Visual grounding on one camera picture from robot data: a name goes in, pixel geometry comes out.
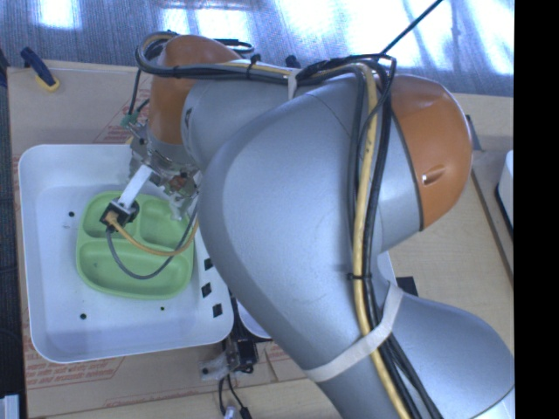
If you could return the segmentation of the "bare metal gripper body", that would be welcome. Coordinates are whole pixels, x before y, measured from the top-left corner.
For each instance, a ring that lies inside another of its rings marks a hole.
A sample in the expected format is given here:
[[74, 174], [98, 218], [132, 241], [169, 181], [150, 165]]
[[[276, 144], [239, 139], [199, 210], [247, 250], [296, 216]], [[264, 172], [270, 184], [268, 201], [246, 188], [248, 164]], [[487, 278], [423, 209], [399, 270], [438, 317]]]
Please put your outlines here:
[[129, 124], [128, 131], [132, 134], [130, 178], [144, 165], [151, 169], [149, 180], [168, 196], [191, 199], [197, 194], [199, 169], [182, 145], [157, 139], [148, 123]]

